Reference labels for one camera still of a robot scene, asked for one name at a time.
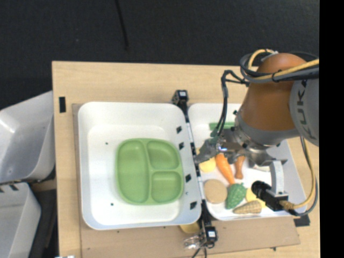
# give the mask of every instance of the white plastic container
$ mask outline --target white plastic container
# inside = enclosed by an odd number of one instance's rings
[[[86,103],[78,112],[78,137],[82,216],[91,228],[182,225],[199,218],[201,197],[180,108],[157,103]],[[133,205],[121,199],[115,178],[116,149],[124,140],[134,138],[167,140],[179,150],[185,182],[178,200]]]
[[[54,165],[52,91],[0,111],[0,258],[29,256],[41,208],[25,181]]]
[[[217,123],[221,116],[222,104],[214,103],[199,103],[193,104],[189,107],[188,115],[190,119],[190,125],[192,129],[193,139],[195,147],[200,148],[204,141],[210,138],[211,130],[209,128],[210,123]],[[239,110],[240,104],[229,104],[227,107],[226,122],[234,122],[235,115],[233,112]],[[301,203],[305,200],[304,190],[298,176],[292,155],[289,150],[288,143],[282,141],[279,147],[273,147],[268,150],[268,153],[277,159],[288,159],[283,165],[284,172],[284,185],[285,191],[289,194],[289,200],[293,203]],[[250,188],[255,181],[263,181],[271,184],[270,172],[261,171],[249,167],[247,159],[245,160],[242,172],[244,178],[242,180],[235,180],[237,183],[243,183],[246,188]],[[220,171],[216,168],[214,171],[204,173],[201,171],[202,180],[205,183],[209,179],[217,179],[223,182],[225,186],[229,186],[227,180],[223,177]],[[238,215],[234,214],[232,210],[225,208],[225,203],[212,204],[207,202],[207,208],[210,214],[218,220],[234,220],[252,217],[275,217],[283,216],[288,213],[285,211],[274,212],[269,208],[264,208],[259,215]],[[305,207],[301,207],[297,212],[305,211]]]

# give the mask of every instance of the wooden table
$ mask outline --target wooden table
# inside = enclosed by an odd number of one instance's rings
[[[221,103],[220,77],[237,66],[53,62],[56,181],[60,255],[76,257],[190,257],[182,247],[178,227],[94,231],[80,217],[73,133],[73,104],[106,102],[170,102],[175,90],[187,90],[192,103]],[[241,103],[246,88],[228,84],[230,103]],[[310,173],[298,139],[289,145],[306,194]],[[319,176],[319,148],[310,146]],[[215,221],[219,241],[209,256],[320,257],[319,203],[310,214],[311,225],[295,228],[293,217],[250,221]],[[153,245],[162,246],[159,250]]]

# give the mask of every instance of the orange carrot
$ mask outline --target orange carrot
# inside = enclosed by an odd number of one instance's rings
[[[232,172],[232,168],[230,164],[227,161],[227,158],[225,158],[223,153],[219,153],[215,156],[215,161],[218,169],[222,173],[222,175],[228,180],[230,185],[235,183],[234,175]]]
[[[242,165],[243,161],[245,160],[244,156],[240,156],[236,159],[236,162],[234,163],[235,166],[235,178],[238,178],[240,180],[243,179],[243,174],[242,174]]]

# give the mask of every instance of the black floor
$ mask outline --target black floor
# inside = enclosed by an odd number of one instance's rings
[[[319,55],[320,0],[0,0],[0,109],[51,89],[51,61],[237,65]]]

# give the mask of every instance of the green object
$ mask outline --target green object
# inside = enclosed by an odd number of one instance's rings
[[[209,129],[213,131],[216,128],[217,123],[209,123]],[[234,126],[234,122],[227,122],[224,125],[224,129],[229,129]]]
[[[128,203],[166,204],[180,198],[183,192],[180,155],[168,141],[123,141],[117,148],[115,164],[117,188]]]
[[[234,183],[228,188],[228,195],[226,199],[226,209],[233,209],[238,204],[242,202],[242,200],[246,196],[246,188],[244,187],[243,183]]]

